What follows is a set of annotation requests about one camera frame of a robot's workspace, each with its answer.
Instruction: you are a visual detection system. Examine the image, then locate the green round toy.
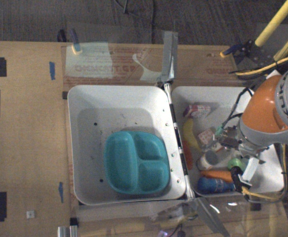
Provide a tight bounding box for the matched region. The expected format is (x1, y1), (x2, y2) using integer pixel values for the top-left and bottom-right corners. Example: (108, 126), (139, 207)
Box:
(227, 157), (246, 172)

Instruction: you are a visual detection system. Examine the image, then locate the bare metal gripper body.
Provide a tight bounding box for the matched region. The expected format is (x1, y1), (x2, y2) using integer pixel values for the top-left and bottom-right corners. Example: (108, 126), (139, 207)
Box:
(218, 126), (266, 164)

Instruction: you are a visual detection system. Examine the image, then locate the small pink and white box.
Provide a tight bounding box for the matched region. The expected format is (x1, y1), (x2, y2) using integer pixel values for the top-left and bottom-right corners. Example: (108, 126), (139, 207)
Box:
(197, 128), (215, 146)

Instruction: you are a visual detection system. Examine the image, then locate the pink and white carton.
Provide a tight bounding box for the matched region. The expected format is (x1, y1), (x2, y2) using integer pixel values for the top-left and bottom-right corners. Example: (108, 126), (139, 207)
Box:
(183, 104), (212, 119)

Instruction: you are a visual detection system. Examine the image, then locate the brown cardboard board red print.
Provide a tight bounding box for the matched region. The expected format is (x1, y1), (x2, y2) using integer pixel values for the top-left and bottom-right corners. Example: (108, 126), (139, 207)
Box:
(60, 42), (288, 232)

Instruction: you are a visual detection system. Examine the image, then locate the blue bottle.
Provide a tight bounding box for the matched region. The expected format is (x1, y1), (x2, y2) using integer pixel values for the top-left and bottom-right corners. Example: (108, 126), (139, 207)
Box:
(197, 176), (236, 195)

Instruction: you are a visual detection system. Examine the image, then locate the yellow banana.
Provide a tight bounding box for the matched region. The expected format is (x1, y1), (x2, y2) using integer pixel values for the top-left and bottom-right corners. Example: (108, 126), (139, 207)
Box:
(182, 118), (202, 152)

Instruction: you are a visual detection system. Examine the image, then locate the blue divided plate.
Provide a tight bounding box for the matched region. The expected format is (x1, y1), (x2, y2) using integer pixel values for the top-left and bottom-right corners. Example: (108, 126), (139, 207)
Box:
(103, 130), (171, 196)

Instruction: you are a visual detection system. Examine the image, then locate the orange carrot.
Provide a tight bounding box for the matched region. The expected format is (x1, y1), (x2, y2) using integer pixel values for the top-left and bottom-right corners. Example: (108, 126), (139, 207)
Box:
(200, 169), (234, 183)

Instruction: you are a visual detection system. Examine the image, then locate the white plastic tray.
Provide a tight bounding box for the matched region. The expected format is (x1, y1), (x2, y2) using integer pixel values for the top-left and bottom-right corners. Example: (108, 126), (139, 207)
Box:
(67, 84), (187, 206)
(170, 85), (286, 198)

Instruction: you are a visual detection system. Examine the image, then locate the white can grey lid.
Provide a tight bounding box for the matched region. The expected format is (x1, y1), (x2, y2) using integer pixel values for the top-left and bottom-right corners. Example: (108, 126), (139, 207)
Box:
(196, 150), (219, 171)

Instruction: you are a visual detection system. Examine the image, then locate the red sausage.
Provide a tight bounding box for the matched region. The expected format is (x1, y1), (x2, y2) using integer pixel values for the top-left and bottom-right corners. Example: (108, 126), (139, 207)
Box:
(181, 140), (194, 171)

